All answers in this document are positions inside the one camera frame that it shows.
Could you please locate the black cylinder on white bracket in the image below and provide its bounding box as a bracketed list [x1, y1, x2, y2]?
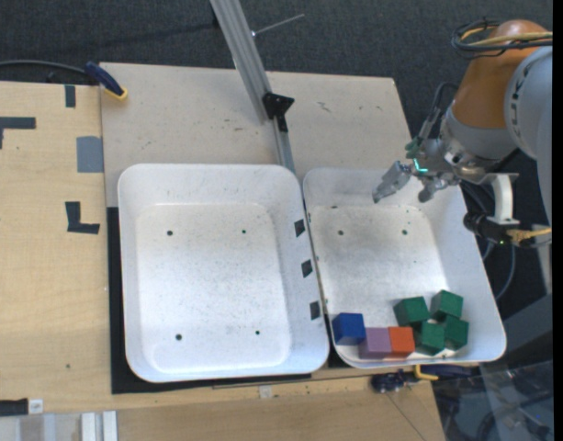
[462, 172, 522, 248]

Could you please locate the purple cube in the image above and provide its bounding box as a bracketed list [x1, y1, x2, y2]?
[357, 326, 393, 360]

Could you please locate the orange cube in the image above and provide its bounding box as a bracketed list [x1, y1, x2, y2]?
[387, 325, 417, 358]

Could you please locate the pale wood board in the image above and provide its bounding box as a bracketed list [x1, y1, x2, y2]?
[98, 61, 482, 392]

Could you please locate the white plastic tray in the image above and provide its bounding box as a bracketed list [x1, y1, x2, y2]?
[301, 166, 508, 370]
[117, 163, 332, 384]

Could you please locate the blue cube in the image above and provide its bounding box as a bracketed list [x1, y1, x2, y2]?
[331, 312, 368, 346]

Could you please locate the green cube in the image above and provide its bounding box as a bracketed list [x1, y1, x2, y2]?
[417, 320, 448, 356]
[428, 288, 465, 322]
[392, 295, 432, 328]
[443, 314, 470, 351]

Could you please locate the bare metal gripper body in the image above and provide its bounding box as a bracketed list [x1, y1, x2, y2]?
[411, 136, 494, 187]

